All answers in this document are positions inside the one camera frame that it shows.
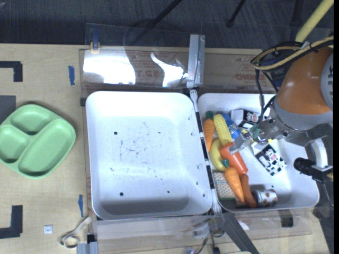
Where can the black cylinder on white bracket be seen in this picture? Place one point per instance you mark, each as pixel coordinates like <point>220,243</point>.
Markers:
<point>307,167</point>

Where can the blue bottle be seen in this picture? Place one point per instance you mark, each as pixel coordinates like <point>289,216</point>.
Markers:
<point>233,130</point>

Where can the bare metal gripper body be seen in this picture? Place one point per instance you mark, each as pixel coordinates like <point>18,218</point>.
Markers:
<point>272,131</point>

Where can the black and white carton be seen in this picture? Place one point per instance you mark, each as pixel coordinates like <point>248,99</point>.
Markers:
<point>247,116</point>

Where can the yellow banana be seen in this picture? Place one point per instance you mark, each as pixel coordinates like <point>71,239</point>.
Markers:
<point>215,155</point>

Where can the beige patterned packet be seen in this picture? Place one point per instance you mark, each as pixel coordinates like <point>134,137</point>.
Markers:
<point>222,185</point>

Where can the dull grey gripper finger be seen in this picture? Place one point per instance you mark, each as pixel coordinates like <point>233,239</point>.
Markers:
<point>239,145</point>
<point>247,134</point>

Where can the white plastic tray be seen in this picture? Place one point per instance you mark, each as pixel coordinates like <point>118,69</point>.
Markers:
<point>296,189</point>
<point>148,155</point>

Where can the green divided plate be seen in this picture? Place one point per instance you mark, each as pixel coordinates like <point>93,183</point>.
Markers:
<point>39,144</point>

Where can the cow print carton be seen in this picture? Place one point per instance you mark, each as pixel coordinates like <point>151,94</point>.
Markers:
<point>271,160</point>

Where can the orange sausage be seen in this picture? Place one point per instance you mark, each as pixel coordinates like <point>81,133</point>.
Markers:
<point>247,190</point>

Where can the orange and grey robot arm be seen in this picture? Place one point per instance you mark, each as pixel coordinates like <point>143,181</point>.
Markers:
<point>302,89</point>

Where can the orange carrot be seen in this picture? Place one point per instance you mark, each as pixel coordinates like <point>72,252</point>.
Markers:
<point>234,181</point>
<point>208,131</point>

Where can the small printed can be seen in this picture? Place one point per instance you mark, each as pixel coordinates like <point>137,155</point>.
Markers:
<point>266,197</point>

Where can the yellow corn cob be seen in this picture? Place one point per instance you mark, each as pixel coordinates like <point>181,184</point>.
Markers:
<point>223,128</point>

